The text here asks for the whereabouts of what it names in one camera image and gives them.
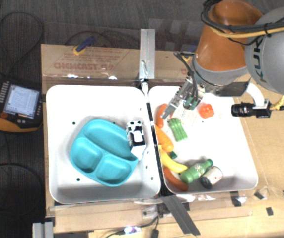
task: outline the orange carrot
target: orange carrot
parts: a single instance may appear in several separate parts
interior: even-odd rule
[[[155,132],[156,132],[158,144],[162,146],[162,149],[168,153],[173,151],[174,146],[173,146],[172,140],[157,125],[155,125]]]
[[[165,178],[170,182],[170,184],[172,184],[173,186],[175,186],[176,188],[178,188],[181,191],[187,191],[188,190],[188,185],[186,183],[183,183],[178,178],[176,178],[172,174],[172,172],[170,171],[169,168],[164,167],[163,173],[164,173]]]
[[[161,118],[161,115],[163,114],[164,110],[166,109],[167,104],[164,103],[162,104],[159,108],[158,111],[156,113],[156,120],[155,120],[155,124],[159,127],[159,128],[163,128],[164,126],[164,120],[163,118]]]

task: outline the toy bottle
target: toy bottle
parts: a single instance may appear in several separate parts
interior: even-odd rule
[[[195,165],[189,167],[187,170],[183,171],[180,175],[182,182],[190,184],[193,180],[199,178],[203,175],[207,168],[213,165],[211,159],[207,159],[203,163],[196,163]]]

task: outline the blue plate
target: blue plate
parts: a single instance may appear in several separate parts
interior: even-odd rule
[[[130,151],[125,129],[103,119],[93,119],[81,129],[70,159],[78,171],[109,187],[123,184],[139,161]]]

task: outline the yellow cable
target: yellow cable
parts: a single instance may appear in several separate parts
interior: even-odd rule
[[[214,33],[222,36],[222,37],[226,37],[226,38],[249,38],[249,37],[254,37],[254,36],[260,36],[260,35],[265,35],[265,34],[272,34],[272,33],[277,33],[277,32],[281,32],[284,31],[284,27],[280,27],[280,28],[275,28],[275,29],[270,29],[267,31],[259,31],[259,32],[254,32],[254,33],[246,33],[246,34],[235,34],[235,33],[222,33],[219,30],[210,27]]]
[[[284,102],[284,95],[282,95],[281,98],[276,103],[271,104],[270,110],[279,110],[283,102]]]

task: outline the tin can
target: tin can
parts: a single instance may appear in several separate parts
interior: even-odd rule
[[[200,177],[200,183],[204,188],[211,189],[214,184],[219,182],[223,178],[223,173],[220,168],[211,166]]]

